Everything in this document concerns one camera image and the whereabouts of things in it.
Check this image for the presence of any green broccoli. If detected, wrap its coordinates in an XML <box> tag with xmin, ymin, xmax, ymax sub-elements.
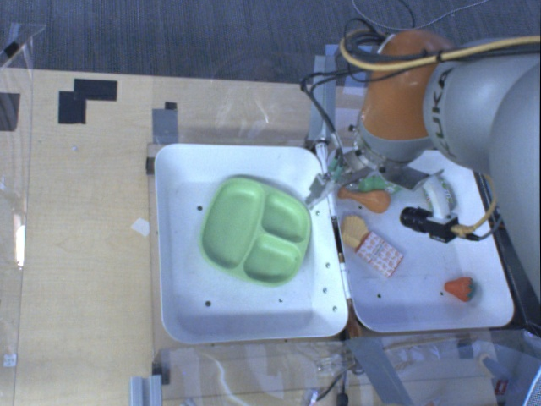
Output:
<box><xmin>357</xmin><ymin>175</ymin><xmax>402</xmax><ymax>195</ymax></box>

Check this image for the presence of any white plastic tray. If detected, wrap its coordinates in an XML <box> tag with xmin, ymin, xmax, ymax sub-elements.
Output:
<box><xmin>329</xmin><ymin>148</ymin><xmax>516</xmax><ymax>334</ymax></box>
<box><xmin>154</xmin><ymin>143</ymin><xmax>350</xmax><ymax>346</ymax></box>

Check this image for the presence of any green divided plate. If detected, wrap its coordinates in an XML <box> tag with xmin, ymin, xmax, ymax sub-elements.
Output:
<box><xmin>199</xmin><ymin>177</ymin><xmax>313</xmax><ymax>288</ymax></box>

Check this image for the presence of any black cylinder on white bracket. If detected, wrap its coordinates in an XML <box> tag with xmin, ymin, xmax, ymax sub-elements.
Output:
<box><xmin>399</xmin><ymin>174</ymin><xmax>461</xmax><ymax>243</ymax></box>

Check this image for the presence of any white and green can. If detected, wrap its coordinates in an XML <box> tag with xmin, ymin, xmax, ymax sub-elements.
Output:
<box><xmin>422</xmin><ymin>175</ymin><xmax>456</xmax><ymax>211</ymax></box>

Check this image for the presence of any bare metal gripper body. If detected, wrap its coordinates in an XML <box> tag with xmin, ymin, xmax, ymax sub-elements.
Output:
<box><xmin>328</xmin><ymin>149</ymin><xmax>389</xmax><ymax>186</ymax></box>

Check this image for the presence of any tan biscuit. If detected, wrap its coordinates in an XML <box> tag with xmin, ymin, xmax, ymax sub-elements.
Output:
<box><xmin>340</xmin><ymin>214</ymin><xmax>369</xmax><ymax>248</ymax></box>

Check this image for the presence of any orange toy chicken drumstick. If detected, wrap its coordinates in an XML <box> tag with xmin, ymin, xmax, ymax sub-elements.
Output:
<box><xmin>337</xmin><ymin>186</ymin><xmax>391</xmax><ymax>215</ymax></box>

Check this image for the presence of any orange carrot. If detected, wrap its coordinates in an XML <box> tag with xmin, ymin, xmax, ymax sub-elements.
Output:
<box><xmin>443</xmin><ymin>276</ymin><xmax>476</xmax><ymax>303</ymax></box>

